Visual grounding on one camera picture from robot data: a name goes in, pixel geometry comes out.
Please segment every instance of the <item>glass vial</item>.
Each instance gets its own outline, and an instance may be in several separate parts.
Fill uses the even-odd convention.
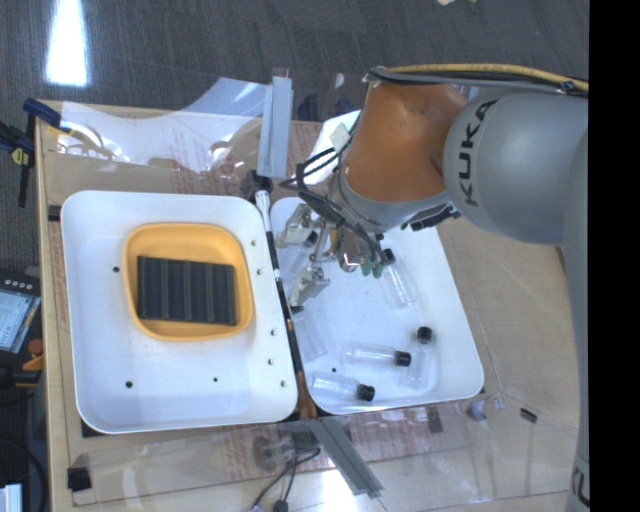
[[[350,343],[344,347],[343,358],[347,363],[368,363],[387,366],[409,366],[411,354],[384,345]]]
[[[429,327],[420,327],[416,334],[417,348],[414,351],[415,361],[404,379],[404,384],[413,389],[426,387],[429,378],[428,367],[431,363],[431,340],[433,332]]]
[[[385,295],[396,308],[405,308],[416,302],[416,295],[410,285],[410,280],[404,265],[394,261],[382,273]]]
[[[371,402],[376,390],[361,384],[356,379],[333,373],[314,372],[308,382],[311,395],[326,396],[339,400],[364,400]]]
[[[313,361],[329,352],[324,342],[323,331],[311,313],[302,309],[294,315],[293,321],[298,332],[298,345],[303,362]]]

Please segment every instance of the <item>black vial cap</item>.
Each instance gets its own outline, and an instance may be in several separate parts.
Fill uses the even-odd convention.
[[[396,350],[396,366],[409,366],[411,364],[411,354]]]
[[[391,265],[396,261],[396,257],[391,249],[384,249],[382,252],[385,256],[385,265]]]
[[[358,385],[358,389],[356,390],[356,397],[360,400],[366,400],[367,402],[371,402],[375,394],[376,388],[373,386],[366,386],[365,384]]]
[[[416,335],[416,338],[418,340],[418,343],[422,343],[423,345],[426,345],[431,341],[432,336],[433,336],[433,331],[431,330],[431,328],[422,326],[418,329],[418,334]]]

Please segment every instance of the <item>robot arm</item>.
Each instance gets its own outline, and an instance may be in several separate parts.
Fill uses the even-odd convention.
[[[319,228],[323,235],[290,306],[301,307],[328,285],[318,271],[323,258],[337,259],[346,271],[379,274],[393,258],[378,240],[397,226],[418,229],[462,215],[502,236],[561,247],[582,405],[567,510],[589,510],[588,84],[482,64],[375,68],[368,78],[365,106],[349,143],[337,152],[328,192],[304,184],[303,165],[288,183],[295,182],[307,203],[297,211],[309,220],[304,229]],[[452,84],[482,92],[467,101]],[[291,232],[281,234],[280,243],[293,243],[302,224],[289,223]]]

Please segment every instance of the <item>black wire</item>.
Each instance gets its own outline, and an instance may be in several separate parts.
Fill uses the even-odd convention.
[[[324,206],[331,208],[338,216],[340,216],[340,222],[338,223],[338,226],[346,227],[351,232],[353,232],[356,236],[360,237],[367,244],[367,246],[369,247],[369,254],[370,254],[369,259],[371,261],[375,261],[376,254],[380,258],[381,262],[385,261],[385,256],[384,256],[384,253],[382,252],[382,249],[380,249],[380,247],[371,239],[371,237],[366,232],[366,230],[360,224],[356,223],[354,225],[348,222],[347,219],[344,217],[344,215],[342,215],[342,209],[336,203],[331,201],[331,199],[325,196],[321,196],[320,194],[317,194],[316,192],[312,192],[311,190],[308,190],[308,189],[303,190],[302,192],[298,191],[298,193],[300,197],[304,199],[305,202],[308,203],[309,201],[306,198],[304,198],[302,194],[304,194],[307,197],[313,197],[316,201],[323,203]]]
[[[358,126],[358,123],[360,121],[360,116],[361,115],[362,115],[362,112],[360,112],[360,114],[358,114],[358,117],[356,118],[356,120],[354,121],[353,125],[349,129],[349,135],[350,136],[353,136],[353,133],[355,132],[356,127]],[[321,151],[320,153],[317,153],[317,154],[313,155],[311,158],[309,158],[308,160],[303,162],[302,165],[306,169],[312,163],[317,162],[320,158],[322,158],[324,156],[327,156],[328,154],[330,154],[332,152],[335,152],[335,155],[333,155],[331,158],[329,158],[325,162],[322,162],[318,167],[314,167],[313,169],[309,169],[309,170],[304,171],[302,173],[302,177],[306,178],[307,176],[311,176],[313,173],[318,172],[320,169],[324,169],[327,165],[329,165],[334,160],[339,159],[340,156],[342,155],[342,153],[344,153],[345,149],[347,149],[347,147],[349,147],[349,145],[351,144],[351,139],[352,139],[352,137],[350,137],[349,141],[344,146],[342,146],[340,151],[336,152],[335,149],[332,148],[332,147],[331,148],[327,148],[327,149]],[[284,180],[284,181],[280,182],[279,186],[281,186],[282,188],[286,188],[288,190],[296,191],[296,190],[298,190],[298,188],[300,186],[299,185],[297,185],[295,187],[291,186],[291,184],[293,182],[295,182],[296,179],[297,179],[297,176],[293,176],[292,178],[289,178],[287,180]]]
[[[320,452],[322,450],[320,448],[316,448],[315,450],[313,450],[312,454],[309,455],[308,457],[305,457],[304,459],[298,459],[298,457],[301,454],[306,453],[306,451],[298,452],[296,454],[296,456],[294,457],[293,462],[290,461],[290,462],[288,462],[286,464],[286,466],[280,472],[280,474],[278,474],[278,476],[269,485],[267,485],[267,487],[265,487],[262,490],[262,492],[258,495],[256,500],[253,502],[253,505],[251,506],[251,510],[253,510],[255,507],[257,507],[259,505],[259,503],[262,500],[262,498],[264,498],[264,496],[267,494],[267,492],[269,492],[269,489],[271,489],[274,485],[276,485],[282,479],[282,477],[284,477],[289,471],[291,471],[292,469],[297,468],[301,464],[304,464],[305,462],[310,461],[311,459],[317,457],[318,455],[320,455]]]
[[[298,456],[296,455],[293,458],[294,462],[298,461]],[[293,468],[291,469],[291,478],[289,479],[289,485],[287,486],[287,490],[284,493],[284,497],[282,498],[284,501],[287,501],[287,498],[289,497],[289,493],[291,492],[291,487],[293,487],[293,479],[296,476],[296,465],[294,464]]]
[[[10,446],[27,456],[27,458],[31,461],[31,463],[36,468],[36,472],[38,473],[38,477],[40,478],[40,503],[38,505],[38,512],[43,512],[48,500],[48,480],[47,474],[40,464],[40,461],[36,458],[36,456],[27,450],[25,447],[20,446],[18,443],[14,443],[13,441],[9,441],[8,439],[0,438],[0,444],[4,444],[6,446]]]

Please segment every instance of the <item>blue handle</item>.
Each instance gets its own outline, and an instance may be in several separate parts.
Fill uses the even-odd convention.
[[[44,103],[34,100],[33,98],[27,98],[22,106],[25,112],[28,114],[34,115],[39,119],[42,119],[47,124],[53,126],[54,128],[58,128],[64,131],[64,128],[60,127],[60,123],[62,122],[62,116],[53,110],[51,107],[48,107]]]

